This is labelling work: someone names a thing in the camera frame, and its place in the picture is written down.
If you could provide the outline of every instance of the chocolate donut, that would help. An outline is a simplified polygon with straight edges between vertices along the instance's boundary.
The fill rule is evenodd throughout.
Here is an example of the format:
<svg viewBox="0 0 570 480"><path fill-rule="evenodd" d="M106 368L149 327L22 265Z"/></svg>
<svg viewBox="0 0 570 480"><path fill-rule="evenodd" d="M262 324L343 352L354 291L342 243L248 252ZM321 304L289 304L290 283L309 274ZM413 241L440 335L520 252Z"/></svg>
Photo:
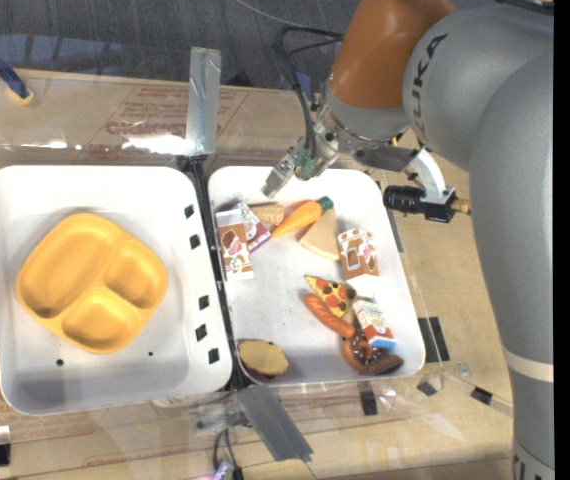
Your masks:
<svg viewBox="0 0 570 480"><path fill-rule="evenodd" d="M345 362L361 375L381 375L396 370L403 364L403 359L390 354L385 349L372 347L363 332L343 340L341 354Z"/></svg>

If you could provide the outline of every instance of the dark floor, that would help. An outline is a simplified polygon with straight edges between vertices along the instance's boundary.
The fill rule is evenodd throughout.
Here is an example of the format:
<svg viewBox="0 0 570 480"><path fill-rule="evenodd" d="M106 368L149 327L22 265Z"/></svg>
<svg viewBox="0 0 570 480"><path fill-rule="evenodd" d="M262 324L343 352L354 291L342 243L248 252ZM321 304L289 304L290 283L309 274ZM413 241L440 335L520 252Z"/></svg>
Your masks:
<svg viewBox="0 0 570 480"><path fill-rule="evenodd" d="M223 83L286 89L270 48L278 31L343 32L358 1L0 0L0 57L15 67L184 80L189 49L201 46L221 51ZM293 48L310 38L292 41ZM334 53L298 59L314 88Z"/></svg>

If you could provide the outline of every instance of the clear packing tape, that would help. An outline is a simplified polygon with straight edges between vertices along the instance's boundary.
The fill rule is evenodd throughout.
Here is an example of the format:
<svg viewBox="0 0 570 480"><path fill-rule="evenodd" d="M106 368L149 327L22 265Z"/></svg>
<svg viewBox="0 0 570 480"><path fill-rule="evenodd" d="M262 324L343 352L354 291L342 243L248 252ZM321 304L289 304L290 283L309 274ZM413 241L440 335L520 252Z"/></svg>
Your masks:
<svg viewBox="0 0 570 480"><path fill-rule="evenodd" d="M241 98L219 91L218 51L193 48L190 62L189 82L16 69L31 97L11 97L0 78L0 168L169 165L213 153Z"/></svg>

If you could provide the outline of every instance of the yellow plate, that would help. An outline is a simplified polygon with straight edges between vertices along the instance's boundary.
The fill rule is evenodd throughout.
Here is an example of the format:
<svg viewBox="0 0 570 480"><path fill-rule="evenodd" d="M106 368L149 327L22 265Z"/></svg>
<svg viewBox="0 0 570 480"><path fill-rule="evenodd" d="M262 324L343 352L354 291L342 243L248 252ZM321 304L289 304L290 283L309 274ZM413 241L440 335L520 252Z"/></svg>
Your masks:
<svg viewBox="0 0 570 480"><path fill-rule="evenodd" d="M145 244L91 213L67 217L29 255L16 280L21 306L62 339L96 354L123 348L167 289Z"/></svg>

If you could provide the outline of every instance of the pepperoni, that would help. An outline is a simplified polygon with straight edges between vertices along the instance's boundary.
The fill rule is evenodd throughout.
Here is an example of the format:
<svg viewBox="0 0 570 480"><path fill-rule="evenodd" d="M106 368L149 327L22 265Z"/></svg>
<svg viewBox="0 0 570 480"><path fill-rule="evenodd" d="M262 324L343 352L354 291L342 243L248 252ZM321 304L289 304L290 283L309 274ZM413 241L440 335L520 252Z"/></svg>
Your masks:
<svg viewBox="0 0 570 480"><path fill-rule="evenodd" d="M325 299L325 304L327 304L330 308L338 307L338 297L336 295L330 295Z"/></svg>

